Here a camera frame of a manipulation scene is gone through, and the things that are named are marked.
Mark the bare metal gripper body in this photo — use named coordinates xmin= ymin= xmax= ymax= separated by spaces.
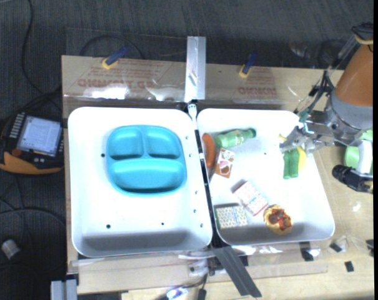
xmin=302 ymin=110 xmax=366 ymax=147

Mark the yellow banana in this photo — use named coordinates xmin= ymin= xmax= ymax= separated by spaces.
xmin=278 ymin=132 xmax=307 ymax=171

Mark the green twin-lobed toy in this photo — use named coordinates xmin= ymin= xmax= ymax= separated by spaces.
xmin=282 ymin=148 xmax=301 ymax=180

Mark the light green round object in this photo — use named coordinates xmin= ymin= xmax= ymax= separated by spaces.
xmin=343 ymin=129 xmax=374 ymax=175

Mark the white plastic tray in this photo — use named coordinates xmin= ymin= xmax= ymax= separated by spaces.
xmin=196 ymin=107 xmax=336 ymax=247
xmin=67 ymin=106 xmax=214 ymax=259

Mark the green plastic bottle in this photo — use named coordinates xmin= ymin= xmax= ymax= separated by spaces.
xmin=214 ymin=127 xmax=257 ymax=149

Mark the pink and white carton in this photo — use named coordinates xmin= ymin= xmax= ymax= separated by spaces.
xmin=232 ymin=180 xmax=269 ymax=217

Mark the white and orange small carton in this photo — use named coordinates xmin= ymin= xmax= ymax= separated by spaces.
xmin=214 ymin=147 xmax=236 ymax=179

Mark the yellow and red pizza slice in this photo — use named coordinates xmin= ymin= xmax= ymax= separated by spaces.
xmin=263 ymin=204 xmax=294 ymax=235

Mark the orange sausage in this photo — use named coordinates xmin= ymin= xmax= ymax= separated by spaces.
xmin=201 ymin=132 xmax=216 ymax=169

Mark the brown cardboard board red print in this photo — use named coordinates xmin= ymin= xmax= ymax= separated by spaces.
xmin=61 ymin=54 xmax=374 ymax=295

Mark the green carton with dotted print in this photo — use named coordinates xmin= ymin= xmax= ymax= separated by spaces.
xmin=214 ymin=204 xmax=249 ymax=230

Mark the blue divided plate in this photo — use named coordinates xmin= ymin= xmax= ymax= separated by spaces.
xmin=105 ymin=124 xmax=187 ymax=197

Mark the small grey metal can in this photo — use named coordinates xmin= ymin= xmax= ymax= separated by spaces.
xmin=1 ymin=238 xmax=21 ymax=260

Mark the black cylinder on white bracket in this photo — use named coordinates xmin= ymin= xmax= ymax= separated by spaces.
xmin=332 ymin=138 xmax=374 ymax=194

